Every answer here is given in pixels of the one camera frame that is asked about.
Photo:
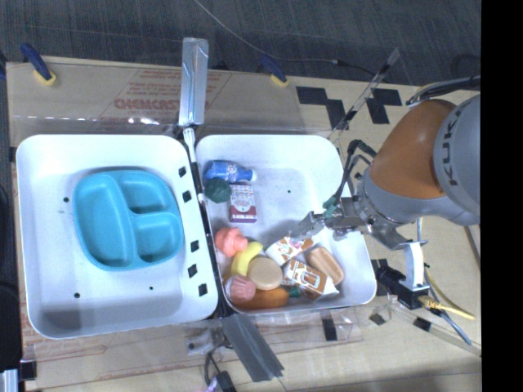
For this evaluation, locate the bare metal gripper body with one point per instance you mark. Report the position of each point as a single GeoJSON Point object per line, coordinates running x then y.
{"type": "Point", "coordinates": [352, 215]}

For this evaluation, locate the blue and white bottle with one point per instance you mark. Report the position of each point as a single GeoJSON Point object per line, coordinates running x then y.
{"type": "Point", "coordinates": [224, 171]}

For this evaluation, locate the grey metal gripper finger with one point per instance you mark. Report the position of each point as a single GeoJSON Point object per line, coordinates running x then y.
{"type": "Point", "coordinates": [314, 217]}
{"type": "Point", "coordinates": [304, 230]}

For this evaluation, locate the brown and white carton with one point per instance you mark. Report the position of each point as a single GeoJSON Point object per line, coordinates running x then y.
{"type": "Point", "coordinates": [286, 250]}
{"type": "Point", "coordinates": [308, 279]}

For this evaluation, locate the tan round biscuit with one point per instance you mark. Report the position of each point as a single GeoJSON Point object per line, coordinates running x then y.
{"type": "Point", "coordinates": [265, 274]}

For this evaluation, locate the pink and orange toy doughnut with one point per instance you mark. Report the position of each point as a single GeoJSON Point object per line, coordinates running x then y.
{"type": "Point", "coordinates": [229, 240]}

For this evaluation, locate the orange carrot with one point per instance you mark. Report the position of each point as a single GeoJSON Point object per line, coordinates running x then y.
{"type": "Point", "coordinates": [267, 299]}

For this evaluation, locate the white plastic tray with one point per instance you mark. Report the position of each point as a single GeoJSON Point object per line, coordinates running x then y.
{"type": "Point", "coordinates": [302, 166]}
{"type": "Point", "coordinates": [45, 219]}

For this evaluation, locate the yellow banana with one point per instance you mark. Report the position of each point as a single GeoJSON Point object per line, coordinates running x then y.
{"type": "Point", "coordinates": [242, 260]}

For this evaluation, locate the red and white carton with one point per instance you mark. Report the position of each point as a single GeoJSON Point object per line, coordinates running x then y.
{"type": "Point", "coordinates": [242, 204]}

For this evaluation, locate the blue divided plate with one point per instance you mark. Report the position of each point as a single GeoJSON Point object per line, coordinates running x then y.
{"type": "Point", "coordinates": [106, 219]}

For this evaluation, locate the brown bread roll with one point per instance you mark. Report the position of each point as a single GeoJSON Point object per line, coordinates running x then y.
{"type": "Point", "coordinates": [325, 264]}

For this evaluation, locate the brown cardboard board, red print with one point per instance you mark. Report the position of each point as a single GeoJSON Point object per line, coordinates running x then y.
{"type": "Point", "coordinates": [102, 92]}

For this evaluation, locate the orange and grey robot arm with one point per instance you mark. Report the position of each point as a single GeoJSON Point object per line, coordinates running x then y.
{"type": "Point", "coordinates": [412, 145]}

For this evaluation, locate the black cylinder on white bracket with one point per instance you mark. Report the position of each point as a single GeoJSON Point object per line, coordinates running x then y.
{"type": "Point", "coordinates": [412, 265]}

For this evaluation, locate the pink cupcake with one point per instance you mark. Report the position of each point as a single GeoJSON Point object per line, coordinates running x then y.
{"type": "Point", "coordinates": [240, 289]}

